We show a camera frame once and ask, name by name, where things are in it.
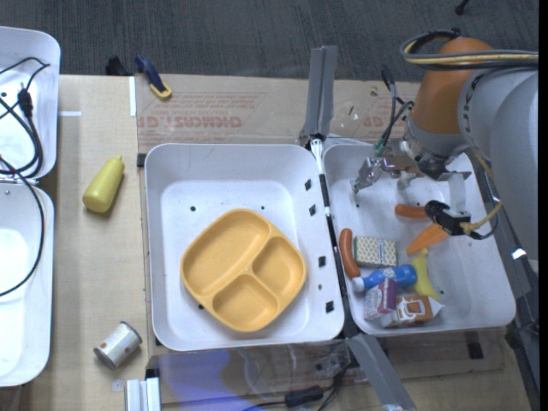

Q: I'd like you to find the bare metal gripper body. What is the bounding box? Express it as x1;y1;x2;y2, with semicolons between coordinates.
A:
380;136;451;182

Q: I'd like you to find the short orange sausage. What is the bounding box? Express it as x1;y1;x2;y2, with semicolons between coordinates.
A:
394;203;430;220

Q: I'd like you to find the orange carrot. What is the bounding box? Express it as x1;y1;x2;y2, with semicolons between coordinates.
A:
405;222;451;256

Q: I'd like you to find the green patterned small carton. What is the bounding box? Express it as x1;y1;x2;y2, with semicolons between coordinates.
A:
353;235;399;270

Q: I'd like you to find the long red sausage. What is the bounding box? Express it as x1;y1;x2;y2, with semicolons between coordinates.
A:
338;228;362;280

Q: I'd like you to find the yellow banana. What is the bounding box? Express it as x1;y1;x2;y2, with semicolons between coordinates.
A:
411;247;440;302

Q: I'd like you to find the blue bottle with white cap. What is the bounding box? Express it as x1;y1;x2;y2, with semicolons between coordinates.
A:
351;264;419;295

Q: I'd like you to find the white plastic tray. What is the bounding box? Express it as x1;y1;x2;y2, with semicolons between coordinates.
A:
0;183;57;389
321;143;517;338
0;25;62;184
144;142;346;353

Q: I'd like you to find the purple and white carton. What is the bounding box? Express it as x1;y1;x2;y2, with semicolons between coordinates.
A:
363;277;400;322

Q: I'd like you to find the brown cardboard board red print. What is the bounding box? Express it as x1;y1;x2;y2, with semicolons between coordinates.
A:
135;73;507;403

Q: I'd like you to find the orange and white carton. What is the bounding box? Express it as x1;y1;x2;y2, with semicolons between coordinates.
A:
380;294;446;330

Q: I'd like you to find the orange divided plate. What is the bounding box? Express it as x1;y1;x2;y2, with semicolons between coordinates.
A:
179;207;308;334

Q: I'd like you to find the yellow plastic bottle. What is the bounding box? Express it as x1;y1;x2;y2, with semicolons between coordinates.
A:
81;155;126;214

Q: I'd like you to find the white can with orange dots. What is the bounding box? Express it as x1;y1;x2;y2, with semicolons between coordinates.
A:
92;320;143;370

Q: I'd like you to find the black cable with plug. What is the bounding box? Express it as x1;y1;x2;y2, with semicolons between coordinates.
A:
0;57;52;298

